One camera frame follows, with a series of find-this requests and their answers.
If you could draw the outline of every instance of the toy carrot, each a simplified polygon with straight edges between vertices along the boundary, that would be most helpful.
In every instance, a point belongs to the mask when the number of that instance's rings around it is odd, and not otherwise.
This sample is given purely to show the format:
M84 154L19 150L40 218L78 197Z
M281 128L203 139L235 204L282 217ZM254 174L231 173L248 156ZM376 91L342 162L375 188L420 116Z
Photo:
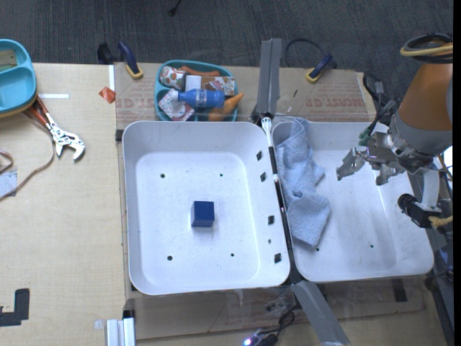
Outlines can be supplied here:
M208 120L210 122L220 122L225 118L227 114L230 114L243 99L244 93L239 92L236 96L232 96L227 100L224 100L224 106L222 108L214 107L208 113Z
M188 66L182 66L180 68L182 71L186 71L190 73L193 76L214 76L214 77L219 77L221 74L219 71L210 71L210 72L200 72L200 71L195 71L194 69L188 67Z

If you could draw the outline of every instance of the black carpet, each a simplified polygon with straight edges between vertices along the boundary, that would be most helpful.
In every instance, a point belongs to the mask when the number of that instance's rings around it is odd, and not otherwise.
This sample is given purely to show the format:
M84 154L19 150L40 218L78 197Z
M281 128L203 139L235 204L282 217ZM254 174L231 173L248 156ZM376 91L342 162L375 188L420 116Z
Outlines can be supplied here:
M400 55L408 39L453 31L454 0L0 0L0 37L19 41L34 62L97 63L106 41L124 40L140 62L189 59L259 66L262 40L305 37L338 68L379 77L402 97L420 63ZM281 66L309 68L322 58L295 44Z

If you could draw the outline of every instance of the blue towel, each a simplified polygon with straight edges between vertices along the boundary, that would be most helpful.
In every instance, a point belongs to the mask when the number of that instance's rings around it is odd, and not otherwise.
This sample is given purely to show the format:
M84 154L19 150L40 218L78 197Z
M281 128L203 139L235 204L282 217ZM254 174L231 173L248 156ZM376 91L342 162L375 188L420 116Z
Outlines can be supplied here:
M275 147L279 178L292 235L314 247L320 240L331 207L315 192L325 171L312 159L306 119L295 118L290 136Z

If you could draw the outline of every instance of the blue bottle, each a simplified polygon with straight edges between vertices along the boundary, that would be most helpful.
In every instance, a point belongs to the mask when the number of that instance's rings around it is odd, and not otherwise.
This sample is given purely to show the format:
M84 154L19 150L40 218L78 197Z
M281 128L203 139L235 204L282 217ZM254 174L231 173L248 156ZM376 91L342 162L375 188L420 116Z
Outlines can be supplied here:
M224 92L209 91L207 89L191 89L187 92L178 92L178 101L184 101L191 107L223 107Z

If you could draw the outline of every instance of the blue cube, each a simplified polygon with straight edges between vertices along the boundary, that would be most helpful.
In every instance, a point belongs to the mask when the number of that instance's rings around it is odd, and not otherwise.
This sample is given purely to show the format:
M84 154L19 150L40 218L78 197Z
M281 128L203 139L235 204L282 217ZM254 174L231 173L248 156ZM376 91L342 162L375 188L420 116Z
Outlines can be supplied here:
M215 203L213 201L194 201L190 216L192 227L211 227L215 221Z

